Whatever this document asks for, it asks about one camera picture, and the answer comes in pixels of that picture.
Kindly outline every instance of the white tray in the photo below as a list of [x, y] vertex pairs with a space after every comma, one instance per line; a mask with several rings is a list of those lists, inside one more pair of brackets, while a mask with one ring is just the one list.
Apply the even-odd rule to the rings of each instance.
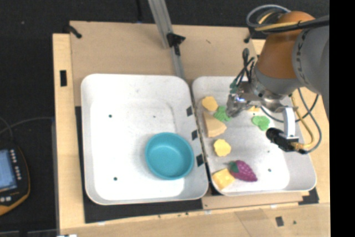
[[[308, 191], [316, 185], [316, 173], [309, 155], [295, 152], [283, 152], [265, 135], [265, 131], [253, 125], [251, 119], [254, 115], [265, 115], [262, 111], [244, 111], [236, 118], [225, 122], [227, 130], [214, 138], [205, 135], [203, 111], [206, 110], [201, 101], [206, 96], [213, 96], [218, 105], [226, 106], [229, 94], [229, 85], [234, 77], [200, 77], [192, 84], [192, 92], [196, 105], [196, 114], [202, 132], [202, 143], [205, 149], [205, 159], [211, 174], [228, 167], [228, 162], [243, 160], [255, 172], [258, 181], [247, 182], [236, 179], [223, 190], [223, 195], [247, 195], [257, 193], [276, 193], [282, 191]], [[290, 98], [283, 101], [291, 105]], [[274, 117], [282, 119], [282, 114]], [[271, 120], [269, 127], [283, 130], [283, 124]], [[303, 137], [298, 124], [296, 135], [303, 143]], [[214, 152], [213, 143], [216, 139], [225, 139], [232, 146], [232, 151], [226, 157], [218, 157]]]
[[196, 157], [202, 147], [190, 89], [163, 75], [92, 74], [82, 91], [85, 187], [98, 204], [132, 204], [198, 199], [208, 189], [204, 164], [188, 176], [162, 180], [145, 162], [148, 140], [160, 132], [185, 138]]

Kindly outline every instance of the teal plastic bowl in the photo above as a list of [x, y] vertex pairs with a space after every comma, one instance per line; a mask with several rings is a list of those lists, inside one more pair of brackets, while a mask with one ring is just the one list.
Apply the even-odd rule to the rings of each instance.
[[158, 133], [145, 147], [145, 160], [153, 174], [166, 180], [188, 175], [194, 166], [191, 145], [175, 133]]

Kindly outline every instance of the wooden table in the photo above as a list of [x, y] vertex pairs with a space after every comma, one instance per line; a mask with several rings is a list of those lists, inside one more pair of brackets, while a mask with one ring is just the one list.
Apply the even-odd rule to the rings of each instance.
[[[57, 134], [59, 229], [78, 236], [329, 236], [329, 123], [319, 102], [313, 110], [323, 142], [311, 158], [317, 173], [318, 204], [299, 205], [309, 193], [213, 196], [202, 199], [203, 210], [139, 216], [85, 223], [75, 106], [80, 83], [90, 73], [173, 75], [170, 51], [161, 47], [153, 24], [71, 21], [83, 36], [53, 35], [55, 120]], [[186, 37], [181, 60], [188, 83], [202, 75], [235, 76], [242, 67], [241, 51], [259, 53], [263, 41], [248, 44], [247, 28], [174, 26]], [[309, 104], [312, 92], [304, 90]], [[313, 133], [316, 128], [307, 119]], [[304, 138], [309, 138], [301, 125]]]

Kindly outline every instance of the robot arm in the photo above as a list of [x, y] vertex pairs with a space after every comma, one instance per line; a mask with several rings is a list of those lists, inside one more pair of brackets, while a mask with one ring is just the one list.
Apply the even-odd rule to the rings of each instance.
[[[293, 131], [296, 108], [281, 104], [285, 96], [307, 87], [322, 96], [329, 119], [329, 16], [314, 19], [303, 12], [287, 12], [266, 28], [279, 32], [266, 38], [256, 63], [243, 51], [244, 68], [230, 86], [226, 113], [235, 117], [252, 106], [282, 112], [284, 131], [269, 129], [267, 137], [283, 150], [293, 151], [298, 142]], [[244, 74], [247, 81], [241, 80]]]

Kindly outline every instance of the yellow and black device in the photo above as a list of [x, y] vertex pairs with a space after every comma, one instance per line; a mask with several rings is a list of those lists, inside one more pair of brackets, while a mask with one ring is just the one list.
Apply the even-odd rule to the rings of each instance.
[[0, 216], [25, 201], [29, 191], [29, 172], [20, 148], [0, 142]]

